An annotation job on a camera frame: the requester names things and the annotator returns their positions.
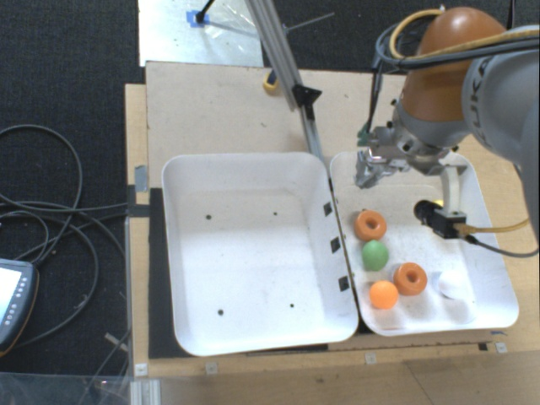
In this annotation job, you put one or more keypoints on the green ball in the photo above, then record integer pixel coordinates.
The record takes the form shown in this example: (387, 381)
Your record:
(374, 256)

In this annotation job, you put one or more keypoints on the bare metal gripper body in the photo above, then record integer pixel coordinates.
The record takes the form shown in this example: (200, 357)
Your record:
(396, 147)

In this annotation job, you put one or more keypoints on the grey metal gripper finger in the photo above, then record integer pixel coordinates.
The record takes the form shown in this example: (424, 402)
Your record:
(364, 169)
(386, 169)

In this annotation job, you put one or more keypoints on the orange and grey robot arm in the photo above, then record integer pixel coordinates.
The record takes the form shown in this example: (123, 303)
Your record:
(447, 82)

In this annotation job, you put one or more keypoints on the orange ball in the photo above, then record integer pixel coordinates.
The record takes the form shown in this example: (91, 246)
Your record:
(383, 295)

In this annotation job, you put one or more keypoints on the white ball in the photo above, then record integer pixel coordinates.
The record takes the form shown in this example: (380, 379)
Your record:
(452, 284)

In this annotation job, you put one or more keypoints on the orange doughnut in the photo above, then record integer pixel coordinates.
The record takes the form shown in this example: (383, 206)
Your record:
(401, 283)
(363, 230)

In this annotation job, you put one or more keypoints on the black cylinder on white bracket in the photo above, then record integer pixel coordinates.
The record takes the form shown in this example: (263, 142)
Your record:
(445, 222)

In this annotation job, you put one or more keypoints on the yellow round object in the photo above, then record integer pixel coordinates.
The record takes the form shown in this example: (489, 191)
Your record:
(437, 202)

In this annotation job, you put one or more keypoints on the pale wood board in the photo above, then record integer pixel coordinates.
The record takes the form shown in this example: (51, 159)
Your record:
(219, 108)

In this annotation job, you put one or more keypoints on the white plastic tray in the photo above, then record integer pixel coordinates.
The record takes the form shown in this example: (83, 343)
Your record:
(253, 260)
(422, 316)

